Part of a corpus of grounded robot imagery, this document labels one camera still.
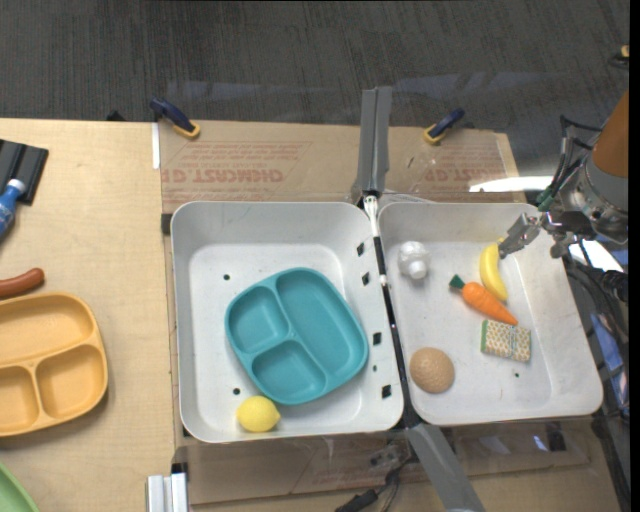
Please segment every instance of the hot dog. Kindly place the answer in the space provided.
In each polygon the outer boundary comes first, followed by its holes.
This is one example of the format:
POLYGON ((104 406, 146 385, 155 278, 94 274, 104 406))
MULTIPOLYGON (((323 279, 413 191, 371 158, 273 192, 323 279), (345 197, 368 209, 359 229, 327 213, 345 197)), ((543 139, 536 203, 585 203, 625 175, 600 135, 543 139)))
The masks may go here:
POLYGON ((0 298, 26 292, 43 281, 44 271, 41 268, 32 268, 19 276, 0 280, 0 298))

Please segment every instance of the orange carrot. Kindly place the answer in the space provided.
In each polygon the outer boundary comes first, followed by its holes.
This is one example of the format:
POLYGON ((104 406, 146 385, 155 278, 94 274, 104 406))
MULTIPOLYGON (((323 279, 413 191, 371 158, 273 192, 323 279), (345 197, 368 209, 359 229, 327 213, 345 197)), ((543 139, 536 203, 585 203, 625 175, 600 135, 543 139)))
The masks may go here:
POLYGON ((449 286, 462 291, 462 298, 472 308, 477 309, 498 322, 518 325, 518 321, 509 313, 509 310, 480 283, 465 283, 456 274, 453 276, 453 279, 451 279, 449 286))

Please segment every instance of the table surface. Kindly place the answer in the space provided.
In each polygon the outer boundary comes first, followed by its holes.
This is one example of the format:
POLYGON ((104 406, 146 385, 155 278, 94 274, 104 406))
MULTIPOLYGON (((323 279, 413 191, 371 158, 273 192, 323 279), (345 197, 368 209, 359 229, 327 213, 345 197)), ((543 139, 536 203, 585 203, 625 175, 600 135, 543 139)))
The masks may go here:
MULTIPOLYGON (((71 422, 0 438, 0 460, 42 512, 142 511, 144 484, 174 455, 161 183, 151 125, 0 119, 0 139, 50 150, 34 204, 0 245, 0 279, 45 270, 40 291, 82 298, 109 367, 100 404, 71 422)), ((472 479, 488 510, 617 510, 606 459, 584 422, 588 464, 472 479)), ((204 505, 195 510, 333 510, 354 491, 204 505)), ((380 500, 372 510, 379 510, 380 500)), ((441 510, 428 482, 392 510, 441 510)))

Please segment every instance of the gray carpet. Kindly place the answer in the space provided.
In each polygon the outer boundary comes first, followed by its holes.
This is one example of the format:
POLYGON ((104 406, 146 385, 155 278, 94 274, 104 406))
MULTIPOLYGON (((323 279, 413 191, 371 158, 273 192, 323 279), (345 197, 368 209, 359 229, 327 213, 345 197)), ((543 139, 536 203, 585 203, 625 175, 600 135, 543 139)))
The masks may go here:
POLYGON ((0 0, 0 116, 151 121, 152 95, 194 119, 358 124, 394 89, 392 125, 509 134, 548 174, 558 117, 600 124, 628 73, 630 0, 141 2, 0 0))

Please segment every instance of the yellow divided tray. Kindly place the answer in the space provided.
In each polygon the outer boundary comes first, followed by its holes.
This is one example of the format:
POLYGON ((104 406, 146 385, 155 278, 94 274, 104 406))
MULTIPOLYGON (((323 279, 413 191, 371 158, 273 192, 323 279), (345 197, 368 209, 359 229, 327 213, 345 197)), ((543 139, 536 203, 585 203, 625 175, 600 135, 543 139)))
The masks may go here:
POLYGON ((0 301, 0 437, 76 418, 107 389, 107 360, 89 307, 66 293, 0 301))

